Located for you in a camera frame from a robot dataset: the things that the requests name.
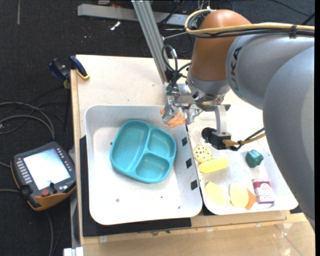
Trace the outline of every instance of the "black floor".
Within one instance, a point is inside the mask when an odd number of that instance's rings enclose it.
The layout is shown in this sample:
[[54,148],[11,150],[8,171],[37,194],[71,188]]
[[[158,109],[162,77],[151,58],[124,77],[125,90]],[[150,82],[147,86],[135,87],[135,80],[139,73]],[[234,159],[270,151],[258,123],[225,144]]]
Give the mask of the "black floor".
[[[130,1],[111,2],[133,8]],[[176,7],[174,2],[181,1],[153,1],[152,8],[170,13]],[[66,150],[73,146],[70,111],[66,130],[63,124],[68,91],[50,74],[49,63],[58,58],[70,68],[69,56],[75,54],[151,57],[138,22],[121,21],[120,26],[110,30],[116,20],[79,17],[77,7],[83,3],[98,1],[0,0],[0,119],[31,112],[26,105],[12,108],[10,102],[42,104],[54,126],[56,141]],[[178,12],[188,15],[197,6],[198,1],[183,1]],[[315,12],[315,0],[216,0],[210,1],[210,6],[233,8],[252,23],[302,24]],[[314,26],[315,19],[307,25]],[[159,28],[164,36],[172,34],[164,31],[163,24]],[[191,37],[174,37],[167,43],[177,50],[179,58],[191,58]],[[50,140],[47,128],[35,120],[4,122],[0,126],[0,162],[9,165],[14,155]],[[9,168],[0,165],[0,176],[0,189],[17,188]],[[45,212],[33,211],[19,194],[11,192],[0,192],[0,209],[1,256],[49,254],[51,232]],[[72,246],[69,200],[47,212],[54,230],[54,255],[62,256],[63,249]]]

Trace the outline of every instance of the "red and white box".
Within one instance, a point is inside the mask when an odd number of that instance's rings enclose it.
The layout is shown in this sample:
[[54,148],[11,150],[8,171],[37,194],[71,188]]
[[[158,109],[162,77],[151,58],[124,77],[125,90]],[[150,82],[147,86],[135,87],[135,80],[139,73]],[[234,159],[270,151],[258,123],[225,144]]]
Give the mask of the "red and white box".
[[252,184],[259,204],[273,204],[275,202],[274,192],[268,178],[255,178],[252,180]]

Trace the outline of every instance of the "teal plate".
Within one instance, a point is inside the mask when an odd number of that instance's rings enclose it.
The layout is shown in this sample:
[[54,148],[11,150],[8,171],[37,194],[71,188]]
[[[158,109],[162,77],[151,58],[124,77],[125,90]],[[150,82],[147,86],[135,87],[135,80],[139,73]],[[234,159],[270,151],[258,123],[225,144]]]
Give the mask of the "teal plate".
[[137,119],[126,121],[110,151],[112,167],[144,183],[164,180],[177,152],[175,139],[159,127]]

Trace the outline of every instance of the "emergency stop button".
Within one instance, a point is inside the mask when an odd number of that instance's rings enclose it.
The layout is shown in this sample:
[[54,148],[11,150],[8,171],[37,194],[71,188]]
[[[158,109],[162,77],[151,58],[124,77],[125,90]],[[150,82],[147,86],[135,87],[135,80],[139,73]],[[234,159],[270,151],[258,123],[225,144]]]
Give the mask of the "emergency stop button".
[[49,191],[49,189],[43,189],[42,191],[41,191],[41,196],[42,197],[47,197],[47,196],[49,196],[50,195],[50,191]]

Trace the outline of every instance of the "wooden table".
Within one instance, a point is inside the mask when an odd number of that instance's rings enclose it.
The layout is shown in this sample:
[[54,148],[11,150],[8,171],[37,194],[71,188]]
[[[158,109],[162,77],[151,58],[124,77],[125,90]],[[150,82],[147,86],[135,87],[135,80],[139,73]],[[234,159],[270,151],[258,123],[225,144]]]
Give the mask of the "wooden table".
[[[191,218],[191,228],[83,236],[79,140],[86,135],[85,112],[93,105],[163,106],[166,101],[152,58],[77,55],[90,74],[71,70],[74,153],[77,175],[78,243],[84,255],[315,255],[315,233],[303,213],[289,210]],[[187,63],[179,60],[179,66]],[[224,103],[245,105],[232,92]]]

